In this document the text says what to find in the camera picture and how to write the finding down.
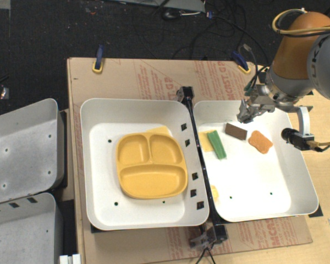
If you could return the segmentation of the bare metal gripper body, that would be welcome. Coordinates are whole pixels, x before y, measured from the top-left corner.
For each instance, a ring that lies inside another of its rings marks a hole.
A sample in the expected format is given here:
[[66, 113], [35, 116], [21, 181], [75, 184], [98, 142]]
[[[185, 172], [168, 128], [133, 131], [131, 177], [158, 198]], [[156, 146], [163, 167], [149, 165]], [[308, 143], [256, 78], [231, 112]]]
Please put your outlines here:
[[275, 109], [293, 112], [299, 100], [300, 97], [291, 96], [274, 85], [258, 84], [248, 99], [248, 109], [252, 112], [274, 112]]

